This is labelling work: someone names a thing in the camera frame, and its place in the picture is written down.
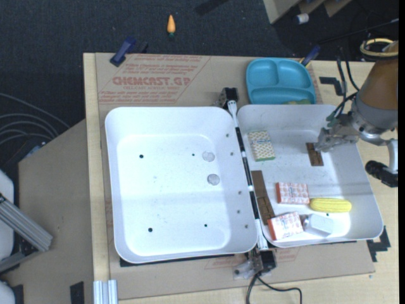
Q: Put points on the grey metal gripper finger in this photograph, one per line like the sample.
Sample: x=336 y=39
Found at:
x=319 y=144
x=329 y=147

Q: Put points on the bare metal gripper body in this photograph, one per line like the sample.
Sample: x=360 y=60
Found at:
x=341 y=135

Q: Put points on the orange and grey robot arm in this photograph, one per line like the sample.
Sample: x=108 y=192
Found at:
x=381 y=84

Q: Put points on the brown chocolate bar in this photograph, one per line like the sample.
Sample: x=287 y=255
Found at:
x=316 y=158
x=266 y=211

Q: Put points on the white plastic tray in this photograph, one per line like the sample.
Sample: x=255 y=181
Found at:
x=297 y=169
x=171 y=195

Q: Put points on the orange and white carton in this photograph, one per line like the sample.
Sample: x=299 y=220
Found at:
x=284 y=226
x=292 y=193

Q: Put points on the yellow corn cob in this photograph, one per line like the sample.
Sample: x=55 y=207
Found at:
x=330 y=205

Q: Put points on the white carton with orange pattern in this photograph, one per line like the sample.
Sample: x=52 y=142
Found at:
x=261 y=146

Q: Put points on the plain brown flat bar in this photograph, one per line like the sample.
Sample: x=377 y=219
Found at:
x=259 y=184

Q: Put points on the thin black and white rod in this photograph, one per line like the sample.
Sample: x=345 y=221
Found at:
x=243 y=154

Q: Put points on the white plastic bottle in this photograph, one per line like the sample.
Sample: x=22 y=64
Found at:
x=319 y=225

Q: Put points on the blue divided plate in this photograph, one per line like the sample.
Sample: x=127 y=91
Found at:
x=275 y=78

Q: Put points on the small white can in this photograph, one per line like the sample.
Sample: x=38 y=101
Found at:
x=302 y=18

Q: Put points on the brown cardboard board red print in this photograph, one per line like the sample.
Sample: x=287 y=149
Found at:
x=158 y=81

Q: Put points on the orange carrot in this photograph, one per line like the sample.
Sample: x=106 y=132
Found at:
x=171 y=25

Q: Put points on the black cylinder on white bracket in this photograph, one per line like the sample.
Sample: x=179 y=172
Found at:
x=379 y=171

